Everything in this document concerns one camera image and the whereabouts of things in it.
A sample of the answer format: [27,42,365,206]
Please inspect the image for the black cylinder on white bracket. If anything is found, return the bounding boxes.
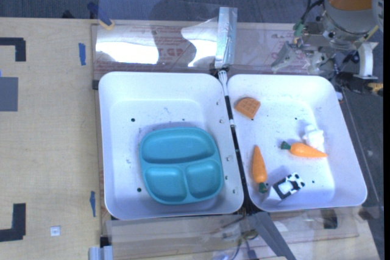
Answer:
[335,41,380,95]

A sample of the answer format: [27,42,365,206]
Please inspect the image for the orange waffle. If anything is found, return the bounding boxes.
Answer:
[233,96,261,120]

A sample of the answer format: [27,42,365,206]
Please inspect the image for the white bottle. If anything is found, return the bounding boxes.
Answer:
[301,120,325,152]

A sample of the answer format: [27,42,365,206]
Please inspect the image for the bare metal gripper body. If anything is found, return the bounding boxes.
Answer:
[297,21,368,72]

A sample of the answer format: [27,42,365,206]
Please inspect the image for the orange carrot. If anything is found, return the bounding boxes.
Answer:
[252,145,270,194]
[280,141,328,159]

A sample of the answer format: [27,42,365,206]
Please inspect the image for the blue divided plate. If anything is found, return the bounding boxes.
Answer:
[139,127,225,205]

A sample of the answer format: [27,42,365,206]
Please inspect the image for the white plastic tray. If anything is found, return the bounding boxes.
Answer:
[227,73,368,213]
[97,71,245,221]

